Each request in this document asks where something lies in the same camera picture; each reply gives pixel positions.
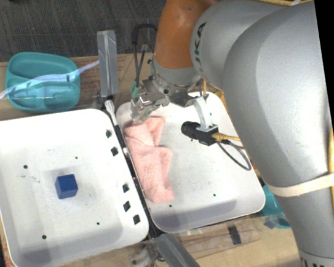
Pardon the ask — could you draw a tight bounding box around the teal plastic object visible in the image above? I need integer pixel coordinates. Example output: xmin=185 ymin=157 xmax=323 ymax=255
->
xmin=255 ymin=181 xmax=291 ymax=234

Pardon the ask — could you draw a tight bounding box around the teal divided plate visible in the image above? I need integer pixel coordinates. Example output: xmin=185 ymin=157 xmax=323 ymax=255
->
xmin=0 ymin=44 xmax=85 ymax=120

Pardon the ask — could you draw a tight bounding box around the blue cube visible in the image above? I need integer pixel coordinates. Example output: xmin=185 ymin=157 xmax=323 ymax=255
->
xmin=53 ymin=173 xmax=81 ymax=201

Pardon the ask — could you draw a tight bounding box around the black cylinder on white bracket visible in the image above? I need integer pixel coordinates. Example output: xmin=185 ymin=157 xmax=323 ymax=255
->
xmin=176 ymin=93 xmax=222 ymax=151

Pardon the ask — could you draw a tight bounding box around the pink cloth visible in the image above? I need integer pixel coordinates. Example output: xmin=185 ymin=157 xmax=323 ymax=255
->
xmin=121 ymin=113 xmax=181 ymax=208

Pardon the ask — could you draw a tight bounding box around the white plastic tray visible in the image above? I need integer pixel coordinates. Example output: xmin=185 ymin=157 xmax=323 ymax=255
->
xmin=113 ymin=83 xmax=269 ymax=240
xmin=0 ymin=101 xmax=154 ymax=267

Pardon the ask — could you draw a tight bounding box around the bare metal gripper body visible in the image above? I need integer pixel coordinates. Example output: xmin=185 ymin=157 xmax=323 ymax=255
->
xmin=138 ymin=69 xmax=202 ymax=114

